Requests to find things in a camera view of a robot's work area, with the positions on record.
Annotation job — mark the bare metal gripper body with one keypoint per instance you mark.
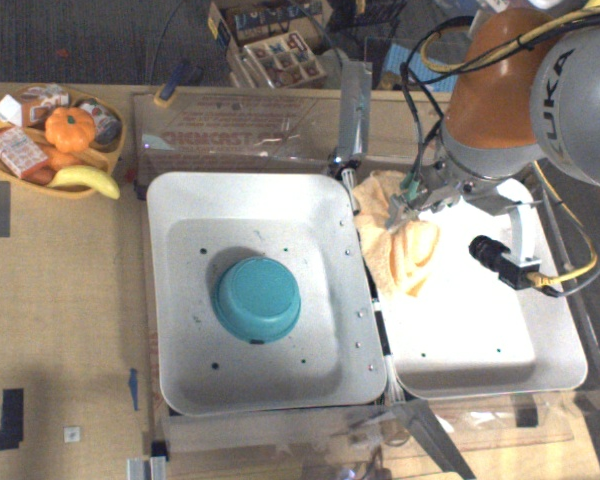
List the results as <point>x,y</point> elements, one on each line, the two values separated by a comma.
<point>442,190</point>

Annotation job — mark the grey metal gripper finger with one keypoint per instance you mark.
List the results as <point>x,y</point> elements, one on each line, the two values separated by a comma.
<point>417,209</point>
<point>395,210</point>

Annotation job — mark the yellow cloth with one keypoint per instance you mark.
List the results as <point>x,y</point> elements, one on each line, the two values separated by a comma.
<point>405,263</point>

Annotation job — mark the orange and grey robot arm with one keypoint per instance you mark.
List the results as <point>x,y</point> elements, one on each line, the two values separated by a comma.
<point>500,98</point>

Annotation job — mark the white plastic tray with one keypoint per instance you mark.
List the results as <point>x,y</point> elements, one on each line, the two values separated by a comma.
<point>480,328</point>
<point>190,198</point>

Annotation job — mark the teal bowl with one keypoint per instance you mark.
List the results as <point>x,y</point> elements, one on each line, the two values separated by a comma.
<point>257,300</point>

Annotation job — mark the wooden box of letter tiles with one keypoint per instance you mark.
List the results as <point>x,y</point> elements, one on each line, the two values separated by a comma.
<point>275,43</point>

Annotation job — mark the yellow divided plate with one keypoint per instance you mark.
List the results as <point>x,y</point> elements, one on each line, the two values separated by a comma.
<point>102,160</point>

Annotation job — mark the small printed can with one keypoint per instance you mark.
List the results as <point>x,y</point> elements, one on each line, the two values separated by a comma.
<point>102,120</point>

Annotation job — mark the yellow banana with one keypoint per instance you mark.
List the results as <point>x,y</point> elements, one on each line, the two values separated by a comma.
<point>87,178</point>

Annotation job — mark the orange toy pumpkin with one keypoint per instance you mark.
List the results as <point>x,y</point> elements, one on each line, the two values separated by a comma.
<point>70,129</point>

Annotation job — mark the orange carrot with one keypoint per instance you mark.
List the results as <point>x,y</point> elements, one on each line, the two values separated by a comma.
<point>60,159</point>

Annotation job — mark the brown and white carton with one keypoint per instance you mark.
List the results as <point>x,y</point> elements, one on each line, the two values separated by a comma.
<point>42,105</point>

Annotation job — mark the red and white carton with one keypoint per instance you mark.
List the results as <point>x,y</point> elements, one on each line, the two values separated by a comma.
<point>17,152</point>

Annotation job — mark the small white box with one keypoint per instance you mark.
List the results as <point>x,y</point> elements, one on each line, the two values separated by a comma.
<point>7,109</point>

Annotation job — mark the black cylinder on white bracket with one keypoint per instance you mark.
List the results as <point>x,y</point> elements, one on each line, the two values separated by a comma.
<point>500,260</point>

